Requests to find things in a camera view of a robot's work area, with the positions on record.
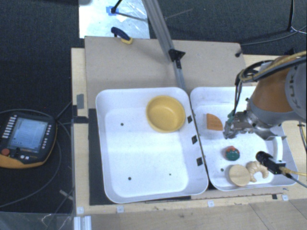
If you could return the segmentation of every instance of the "black floor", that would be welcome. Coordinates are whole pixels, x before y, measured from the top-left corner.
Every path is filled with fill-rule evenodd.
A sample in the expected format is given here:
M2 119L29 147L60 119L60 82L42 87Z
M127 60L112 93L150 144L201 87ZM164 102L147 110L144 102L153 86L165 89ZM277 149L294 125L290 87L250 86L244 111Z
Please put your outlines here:
M173 39L239 42L289 35L291 0L159 0L164 16L193 9L167 20ZM294 27L306 25L307 0L295 0ZM57 116L71 101L72 47L79 39L78 0L0 0L0 111L34 109ZM245 54L282 55L306 50L306 36L242 46ZM69 108L60 121L71 121ZM72 189L71 145L64 130L58 137L62 163L55 179L42 191L9 206L4 204L41 188L59 164L56 146L45 165L28 170L0 169L0 211L55 212ZM59 213L71 211L67 200Z

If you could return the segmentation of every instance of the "tray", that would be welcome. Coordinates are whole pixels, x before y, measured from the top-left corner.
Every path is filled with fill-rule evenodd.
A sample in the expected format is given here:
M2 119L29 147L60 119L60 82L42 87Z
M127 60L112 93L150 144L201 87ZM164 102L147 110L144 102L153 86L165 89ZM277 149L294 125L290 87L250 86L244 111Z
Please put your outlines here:
M250 98L255 87L243 87L237 111L246 109L246 98ZM234 164L246 166L250 161L255 161L258 151L273 154L272 141L264 141L256 134L238 134L234 139L224 139L222 131L208 130L206 125L206 114L210 113L222 121L223 125L227 115L234 108L235 88L232 87L198 87L191 92L191 106L195 114L195 121L198 128L201 146L205 155L208 174L212 184L221 191L232 191L248 188L286 186L294 182L283 175L273 175L262 178L260 172L254 175L257 182L249 182L246 186L234 185L228 177L229 169ZM275 127L272 132L284 136L282 127ZM240 158L237 161L228 161L224 157L225 149L234 146L240 151ZM287 162L286 167L297 171L288 142L283 140L283 160Z
M172 133L153 130L147 103L158 95L181 102L186 121ZM188 95L180 88L105 90L96 97L107 197L129 203L201 194L208 186Z

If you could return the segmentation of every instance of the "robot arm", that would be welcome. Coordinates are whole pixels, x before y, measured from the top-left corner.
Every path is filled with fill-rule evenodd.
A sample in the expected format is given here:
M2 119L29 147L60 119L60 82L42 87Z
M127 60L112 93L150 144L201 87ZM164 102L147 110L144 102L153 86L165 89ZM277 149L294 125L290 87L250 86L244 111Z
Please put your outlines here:
M280 57L261 67L258 76L272 65L287 66L271 69L268 76L260 78L247 108L243 112L231 112L224 127L224 137L234 138L238 133L256 133L264 140L275 136L270 128L283 121L306 122L306 52L296 57Z

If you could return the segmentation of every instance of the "emergency stop button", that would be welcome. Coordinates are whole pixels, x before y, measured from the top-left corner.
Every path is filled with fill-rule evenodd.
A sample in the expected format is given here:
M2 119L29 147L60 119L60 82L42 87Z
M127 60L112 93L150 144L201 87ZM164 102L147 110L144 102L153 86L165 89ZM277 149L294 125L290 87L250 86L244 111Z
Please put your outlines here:
M1 150L1 154L2 154L3 156L9 156L9 154L10 154L10 150L9 150L9 149L7 149L7 148L2 149L2 150Z

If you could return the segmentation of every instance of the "bowl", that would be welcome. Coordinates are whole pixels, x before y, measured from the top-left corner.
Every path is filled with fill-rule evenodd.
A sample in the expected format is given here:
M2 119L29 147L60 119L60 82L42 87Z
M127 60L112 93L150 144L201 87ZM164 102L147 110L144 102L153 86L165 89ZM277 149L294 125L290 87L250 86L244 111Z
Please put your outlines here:
M146 117L154 130L170 133L183 126L186 113L178 100L170 96L160 95L152 98L147 104Z

